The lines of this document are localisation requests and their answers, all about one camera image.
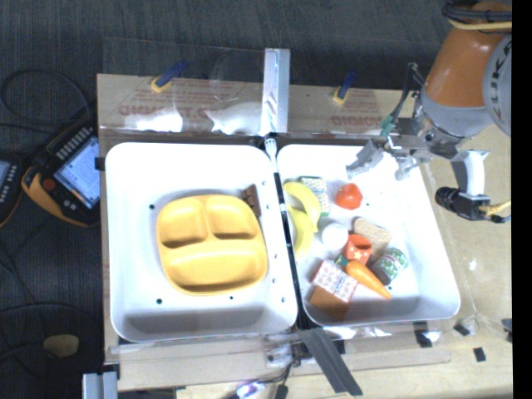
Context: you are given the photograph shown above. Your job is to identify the orange carrot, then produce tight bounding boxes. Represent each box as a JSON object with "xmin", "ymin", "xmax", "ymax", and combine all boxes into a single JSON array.
[{"xmin": 333, "ymin": 254, "xmax": 393, "ymax": 301}]

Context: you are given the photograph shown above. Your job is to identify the yellow divided plate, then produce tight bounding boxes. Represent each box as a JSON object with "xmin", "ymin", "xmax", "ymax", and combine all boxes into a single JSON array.
[{"xmin": 155, "ymin": 194, "xmax": 269, "ymax": 297}]

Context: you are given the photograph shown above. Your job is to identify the red tomato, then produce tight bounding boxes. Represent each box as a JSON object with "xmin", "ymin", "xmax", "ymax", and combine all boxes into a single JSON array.
[{"xmin": 334, "ymin": 182, "xmax": 364, "ymax": 211}]

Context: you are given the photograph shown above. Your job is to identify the brown cardboard board, red print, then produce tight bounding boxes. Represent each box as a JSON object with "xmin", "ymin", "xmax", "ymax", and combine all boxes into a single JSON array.
[{"xmin": 96, "ymin": 72, "xmax": 455, "ymax": 392}]

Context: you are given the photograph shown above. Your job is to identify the yellow banana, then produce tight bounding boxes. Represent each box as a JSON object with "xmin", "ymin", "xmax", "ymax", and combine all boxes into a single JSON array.
[
  {"xmin": 286, "ymin": 205, "xmax": 316, "ymax": 260},
  {"xmin": 282, "ymin": 180, "xmax": 323, "ymax": 233}
]

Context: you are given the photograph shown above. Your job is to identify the thin black and white rod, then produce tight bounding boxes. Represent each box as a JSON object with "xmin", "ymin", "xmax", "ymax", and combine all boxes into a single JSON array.
[{"xmin": 264, "ymin": 137, "xmax": 309, "ymax": 333}]

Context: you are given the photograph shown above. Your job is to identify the black cylinder on white bracket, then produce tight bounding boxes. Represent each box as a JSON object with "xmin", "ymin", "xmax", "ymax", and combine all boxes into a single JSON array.
[{"xmin": 434, "ymin": 149, "xmax": 493, "ymax": 222}]

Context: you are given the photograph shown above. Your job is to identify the brown chocolate bar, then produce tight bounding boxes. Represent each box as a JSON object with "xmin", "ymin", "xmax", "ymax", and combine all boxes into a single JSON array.
[{"xmin": 240, "ymin": 184, "xmax": 263, "ymax": 219}]

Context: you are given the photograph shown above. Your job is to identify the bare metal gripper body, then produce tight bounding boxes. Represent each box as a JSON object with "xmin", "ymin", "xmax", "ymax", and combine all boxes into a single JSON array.
[{"xmin": 383, "ymin": 112, "xmax": 463, "ymax": 161}]

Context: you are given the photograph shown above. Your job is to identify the green and white can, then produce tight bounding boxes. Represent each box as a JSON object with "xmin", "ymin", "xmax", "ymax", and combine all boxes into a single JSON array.
[{"xmin": 370, "ymin": 247, "xmax": 410, "ymax": 287}]

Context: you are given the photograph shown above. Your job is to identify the brown bread slice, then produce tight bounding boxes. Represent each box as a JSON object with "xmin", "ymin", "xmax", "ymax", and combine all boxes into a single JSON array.
[{"xmin": 352, "ymin": 217, "xmax": 393, "ymax": 266}]

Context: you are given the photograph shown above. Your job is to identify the white and green carton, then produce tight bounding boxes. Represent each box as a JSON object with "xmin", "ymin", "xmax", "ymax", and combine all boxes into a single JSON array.
[{"xmin": 299, "ymin": 175, "xmax": 332, "ymax": 217}]

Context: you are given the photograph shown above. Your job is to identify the white plastic tray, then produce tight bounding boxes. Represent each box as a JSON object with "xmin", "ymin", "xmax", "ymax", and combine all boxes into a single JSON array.
[
  {"xmin": 104, "ymin": 140, "xmax": 299, "ymax": 344},
  {"xmin": 275, "ymin": 143, "xmax": 462, "ymax": 328}
]

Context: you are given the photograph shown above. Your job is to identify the white egg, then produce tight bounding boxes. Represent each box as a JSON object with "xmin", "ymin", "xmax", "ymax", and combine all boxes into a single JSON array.
[{"xmin": 320, "ymin": 222, "xmax": 350, "ymax": 249}]

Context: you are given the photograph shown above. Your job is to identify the white carton with red print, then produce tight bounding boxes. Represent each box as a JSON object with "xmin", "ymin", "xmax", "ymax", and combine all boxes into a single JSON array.
[{"xmin": 311, "ymin": 259, "xmax": 360, "ymax": 304}]

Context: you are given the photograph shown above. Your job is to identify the yellow oval object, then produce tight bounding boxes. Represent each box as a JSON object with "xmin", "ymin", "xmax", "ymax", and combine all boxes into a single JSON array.
[{"xmin": 42, "ymin": 333, "xmax": 81, "ymax": 358}]

